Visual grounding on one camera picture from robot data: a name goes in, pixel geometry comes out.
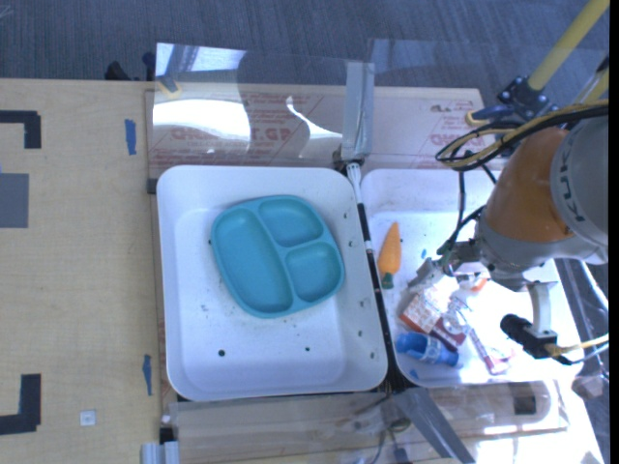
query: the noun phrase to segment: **blue bottle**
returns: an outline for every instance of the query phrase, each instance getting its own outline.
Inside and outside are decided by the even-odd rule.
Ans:
[[[450,351],[438,338],[425,333],[401,333],[396,340],[396,350],[429,364],[455,366],[458,359],[457,352]]]

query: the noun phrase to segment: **white tray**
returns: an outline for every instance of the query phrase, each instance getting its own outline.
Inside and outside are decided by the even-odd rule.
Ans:
[[[225,208],[267,195],[306,199],[342,256],[335,296],[276,319],[252,316],[226,289],[208,238]],[[324,168],[175,166],[157,185],[167,374],[190,400],[359,392],[387,356],[350,183]]]
[[[467,208],[465,214],[486,204],[492,182],[479,171],[465,175]],[[398,334],[406,331],[397,319],[400,293],[415,277],[426,257],[436,258],[436,250],[453,232],[457,222],[457,173],[442,169],[376,169],[362,181],[362,197],[368,215],[374,255],[378,252],[393,221],[399,223],[402,239],[402,263],[395,275],[394,288],[383,290],[391,336],[395,342]],[[459,240],[473,236],[474,223],[465,227]],[[551,327],[559,334],[560,345],[579,343],[574,318],[565,292],[560,283],[554,262],[527,272],[532,280],[557,281],[550,290],[552,302]],[[533,309],[528,293],[515,293],[494,282],[489,282],[482,293],[470,300],[473,312],[469,314],[473,328],[483,339],[492,344],[513,348],[516,355],[511,367],[501,375],[490,375],[478,356],[472,341],[467,339],[459,348],[461,368],[445,364],[419,362],[406,354],[396,352],[398,368],[411,382],[424,387],[447,387],[461,384],[492,382],[523,382],[545,379],[572,378],[580,366],[564,366],[554,360],[535,360],[511,342],[500,329],[505,314],[513,313],[532,321]]]

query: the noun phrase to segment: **teal dish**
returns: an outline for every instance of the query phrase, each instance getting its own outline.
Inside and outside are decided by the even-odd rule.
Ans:
[[[232,297],[260,318],[317,305],[344,280],[329,228],[297,196],[267,196],[224,210],[213,222],[211,246]]]

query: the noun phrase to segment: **toy carrot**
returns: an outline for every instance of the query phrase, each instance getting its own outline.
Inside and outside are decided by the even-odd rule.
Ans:
[[[383,288],[394,288],[394,274],[399,270],[401,259],[402,247],[399,241],[399,226],[395,221],[389,228],[378,255],[378,272],[380,272]]]

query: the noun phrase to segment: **gray carpet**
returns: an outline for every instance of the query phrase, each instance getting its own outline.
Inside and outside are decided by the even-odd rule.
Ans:
[[[588,0],[0,0],[0,77],[144,79],[156,43],[368,59],[399,43],[379,84],[478,88],[486,104],[535,70]],[[567,104],[609,48],[609,15],[546,87]],[[607,267],[594,269],[607,293]],[[609,462],[608,397],[589,403]]]

